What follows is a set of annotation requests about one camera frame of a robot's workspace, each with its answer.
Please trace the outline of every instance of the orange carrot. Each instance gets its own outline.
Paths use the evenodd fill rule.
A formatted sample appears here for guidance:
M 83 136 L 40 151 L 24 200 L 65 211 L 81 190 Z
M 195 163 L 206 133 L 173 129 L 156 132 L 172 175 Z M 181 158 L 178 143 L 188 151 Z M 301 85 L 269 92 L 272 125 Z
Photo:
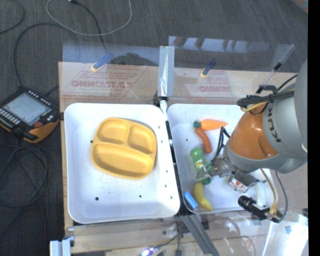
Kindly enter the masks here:
M 201 128 L 204 129 L 205 131 L 218 129 L 226 125 L 228 125 L 227 122 L 216 121 L 212 119 L 204 119 L 201 121 Z
M 201 127 L 197 127 L 195 128 L 195 133 L 200 137 L 200 139 L 203 142 L 204 152 L 206 152 L 207 154 L 211 153 L 212 151 L 211 143 L 205 131 Z

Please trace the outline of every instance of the yellow banana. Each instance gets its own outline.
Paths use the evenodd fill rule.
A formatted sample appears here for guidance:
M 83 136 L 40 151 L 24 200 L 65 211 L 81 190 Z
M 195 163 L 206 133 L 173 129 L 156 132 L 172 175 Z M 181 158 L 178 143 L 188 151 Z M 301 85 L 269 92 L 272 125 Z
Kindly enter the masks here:
M 196 183 L 193 187 L 193 197 L 196 202 L 204 209 L 212 211 L 214 208 L 204 195 L 204 185 L 202 181 Z

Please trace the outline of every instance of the green bottle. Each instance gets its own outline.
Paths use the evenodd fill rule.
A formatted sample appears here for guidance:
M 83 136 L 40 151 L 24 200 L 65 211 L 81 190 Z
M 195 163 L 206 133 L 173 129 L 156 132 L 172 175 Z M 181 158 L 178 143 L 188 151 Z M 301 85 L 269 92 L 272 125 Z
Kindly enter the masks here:
M 194 148 L 190 151 L 190 155 L 193 159 L 194 167 L 196 173 L 198 174 L 202 168 L 206 168 L 206 160 L 204 157 L 204 152 L 200 147 Z M 207 185 L 211 183 L 211 179 L 205 178 L 202 180 L 203 185 Z

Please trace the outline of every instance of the black floor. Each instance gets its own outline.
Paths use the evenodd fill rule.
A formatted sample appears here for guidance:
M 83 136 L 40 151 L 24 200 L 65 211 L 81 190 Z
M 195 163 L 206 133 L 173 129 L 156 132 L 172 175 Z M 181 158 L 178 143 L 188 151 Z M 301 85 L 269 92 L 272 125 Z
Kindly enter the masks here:
M 96 22 L 102 33 L 119 28 L 130 15 L 127 0 L 78 2 L 83 6 L 52 0 L 48 9 L 83 34 L 97 34 Z M 59 104 L 57 63 L 63 60 L 64 40 L 101 42 L 99 36 L 57 26 L 46 5 L 46 0 L 0 0 L 0 101 L 22 85 Z M 177 36 L 294 44 L 295 51 L 281 68 L 294 73 L 308 56 L 308 15 L 290 0 L 131 0 L 131 7 L 130 23 L 103 36 L 104 43 L 157 48 L 167 46 L 169 36 Z M 4 146 L 17 145 L 17 140 L 0 129 L 1 256 L 49 255 L 49 241 L 64 236 L 60 132 L 58 126 L 39 144 L 21 142 L 45 156 L 47 179 L 42 185 L 44 170 L 26 152 L 19 152 L 6 166 L 13 149 Z M 36 188 L 40 191 L 32 197 Z M 18 207 L 37 195 L 34 203 Z

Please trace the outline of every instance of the yellow plate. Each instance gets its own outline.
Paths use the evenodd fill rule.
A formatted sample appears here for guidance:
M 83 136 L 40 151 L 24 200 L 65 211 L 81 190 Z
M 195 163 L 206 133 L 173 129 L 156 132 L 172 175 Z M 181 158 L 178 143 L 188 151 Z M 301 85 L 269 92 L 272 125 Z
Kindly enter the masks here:
M 98 126 L 91 146 L 91 160 L 102 171 L 129 179 L 142 179 L 153 169 L 157 138 L 145 125 L 107 118 Z

